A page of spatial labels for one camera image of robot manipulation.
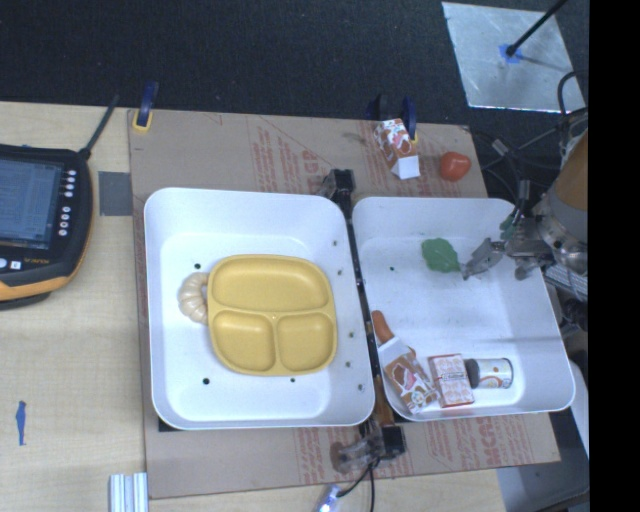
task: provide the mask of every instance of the black fabric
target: black fabric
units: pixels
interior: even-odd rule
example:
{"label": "black fabric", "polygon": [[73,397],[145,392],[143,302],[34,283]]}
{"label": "black fabric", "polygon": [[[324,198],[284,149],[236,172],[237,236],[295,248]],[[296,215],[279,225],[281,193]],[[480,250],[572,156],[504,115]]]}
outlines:
{"label": "black fabric", "polygon": [[[589,1],[571,0],[555,18],[574,70],[588,70]],[[470,108],[437,1],[0,2],[0,101],[106,106],[118,93],[119,106],[137,107],[147,80],[160,84],[157,108],[180,110],[360,119],[379,93],[398,114],[409,96],[418,122],[468,125],[514,145],[559,120]],[[579,82],[588,103],[588,80]],[[481,163],[496,157],[476,147]],[[528,155],[555,164],[557,138]]]}

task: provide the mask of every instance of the yellow plate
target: yellow plate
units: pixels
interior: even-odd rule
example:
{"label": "yellow plate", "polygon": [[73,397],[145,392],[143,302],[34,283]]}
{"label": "yellow plate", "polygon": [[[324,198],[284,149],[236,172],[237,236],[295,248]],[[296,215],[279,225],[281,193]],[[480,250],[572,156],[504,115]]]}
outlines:
{"label": "yellow plate", "polygon": [[209,332],[218,358],[251,375],[300,375],[336,353],[331,286],[314,263],[238,255],[218,262],[207,285]]}

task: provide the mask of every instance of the blue sticker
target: blue sticker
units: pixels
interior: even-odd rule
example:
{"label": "blue sticker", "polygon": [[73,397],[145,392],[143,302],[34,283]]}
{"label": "blue sticker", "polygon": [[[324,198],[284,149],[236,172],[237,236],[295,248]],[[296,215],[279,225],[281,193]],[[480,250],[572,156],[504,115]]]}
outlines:
{"label": "blue sticker", "polygon": [[507,55],[507,48],[509,48],[509,46],[511,46],[510,44],[503,44],[500,45],[500,55],[502,55],[502,58],[504,60],[507,61],[507,64],[519,64],[520,61],[524,58],[524,56],[522,55],[522,52],[520,51],[520,49],[516,50],[516,53],[514,53],[511,57],[509,57]]}
{"label": "blue sticker", "polygon": [[18,424],[18,437],[20,439],[20,446],[24,446],[24,424],[27,421],[27,403],[20,400],[18,404],[18,411],[16,412],[16,423]]}

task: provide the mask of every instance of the red and white box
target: red and white box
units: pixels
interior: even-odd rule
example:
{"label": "red and white box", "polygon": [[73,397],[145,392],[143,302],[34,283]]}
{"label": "red and white box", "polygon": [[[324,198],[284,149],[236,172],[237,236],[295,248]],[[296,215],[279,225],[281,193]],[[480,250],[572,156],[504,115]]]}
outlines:
{"label": "red and white box", "polygon": [[468,405],[475,401],[461,354],[431,356],[428,361],[431,377],[440,391],[441,407]]}

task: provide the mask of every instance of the black rod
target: black rod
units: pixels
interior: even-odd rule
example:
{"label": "black rod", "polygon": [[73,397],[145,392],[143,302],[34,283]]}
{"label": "black rod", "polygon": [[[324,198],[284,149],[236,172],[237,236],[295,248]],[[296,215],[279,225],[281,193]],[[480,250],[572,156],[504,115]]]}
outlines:
{"label": "black rod", "polygon": [[522,37],[520,37],[520,39],[518,39],[515,43],[507,47],[507,51],[506,51],[507,56],[513,57],[513,54],[516,53],[516,50],[520,47],[520,45],[524,43],[527,39],[529,39],[529,37],[531,37],[531,34],[533,34],[536,30],[538,30],[545,21],[547,21],[551,16],[553,16],[555,12],[566,3],[567,3],[567,0],[559,0],[558,2],[556,2],[556,4],[551,9],[549,9],[546,12],[546,14],[535,23],[535,25],[533,25],[529,30],[527,30],[522,35]]}

